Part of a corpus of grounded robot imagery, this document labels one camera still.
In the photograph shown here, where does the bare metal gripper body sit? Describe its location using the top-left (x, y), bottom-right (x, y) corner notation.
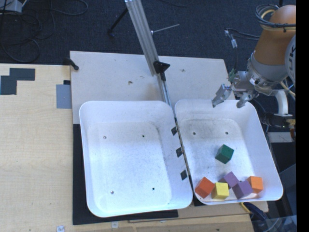
top-left (228, 70), bottom-right (275, 102)

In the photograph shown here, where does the white plastic tray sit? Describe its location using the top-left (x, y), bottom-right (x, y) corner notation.
top-left (174, 98), bottom-right (284, 206)
top-left (79, 100), bottom-right (194, 218)

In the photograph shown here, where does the green cube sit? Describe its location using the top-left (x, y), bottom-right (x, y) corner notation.
top-left (214, 144), bottom-right (235, 165)

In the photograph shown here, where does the purple cube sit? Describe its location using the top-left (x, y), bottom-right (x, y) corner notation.
top-left (232, 180), bottom-right (254, 200)
top-left (218, 171), bottom-right (240, 189)

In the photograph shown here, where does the orange cube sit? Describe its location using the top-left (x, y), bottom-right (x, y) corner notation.
top-left (194, 176), bottom-right (216, 199)
top-left (247, 175), bottom-right (264, 194)

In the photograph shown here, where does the yellow cube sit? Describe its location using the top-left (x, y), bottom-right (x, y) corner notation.
top-left (211, 182), bottom-right (230, 201)

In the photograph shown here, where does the pale flat board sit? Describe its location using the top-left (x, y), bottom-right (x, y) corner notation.
top-left (70, 51), bottom-right (269, 224)

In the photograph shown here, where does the black cylinder on white bracket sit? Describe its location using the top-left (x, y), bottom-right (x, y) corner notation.
top-left (261, 89), bottom-right (294, 128)

